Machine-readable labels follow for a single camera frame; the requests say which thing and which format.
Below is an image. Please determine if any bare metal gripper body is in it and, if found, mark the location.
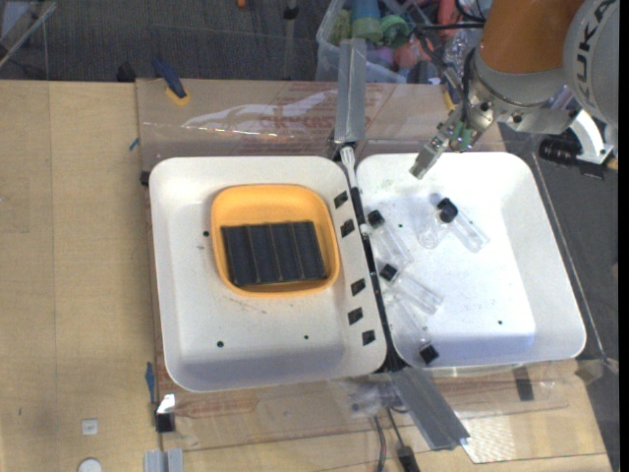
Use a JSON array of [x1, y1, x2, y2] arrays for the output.
[[434, 87, 528, 154]]

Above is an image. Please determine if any clear plastic bottle black cap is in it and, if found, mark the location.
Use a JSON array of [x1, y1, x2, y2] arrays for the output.
[[378, 263, 445, 317], [435, 197, 491, 254], [392, 307, 441, 367], [367, 208, 415, 267]]

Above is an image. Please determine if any thin black and white rod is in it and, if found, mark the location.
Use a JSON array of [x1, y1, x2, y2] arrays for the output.
[[338, 146, 400, 374]]

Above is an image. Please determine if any clear storage bin of toys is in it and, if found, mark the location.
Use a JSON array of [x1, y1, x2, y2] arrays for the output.
[[315, 0, 488, 86]]

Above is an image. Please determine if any white plastic tray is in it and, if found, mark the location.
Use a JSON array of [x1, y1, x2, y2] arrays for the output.
[[147, 154, 388, 393], [354, 151, 588, 371]]

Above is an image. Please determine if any orange rectangular bowl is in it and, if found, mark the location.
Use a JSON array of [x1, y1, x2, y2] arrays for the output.
[[209, 183, 341, 298]]

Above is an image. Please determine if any black ribbed rectangular block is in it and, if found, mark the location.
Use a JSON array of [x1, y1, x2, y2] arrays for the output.
[[219, 220, 329, 288]]

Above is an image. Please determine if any small black and white block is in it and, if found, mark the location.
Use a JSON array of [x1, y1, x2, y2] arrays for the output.
[[154, 393, 178, 434]]

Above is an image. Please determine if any black cylinder on white bracket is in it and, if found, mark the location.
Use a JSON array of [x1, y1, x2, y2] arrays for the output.
[[538, 109, 618, 181]]

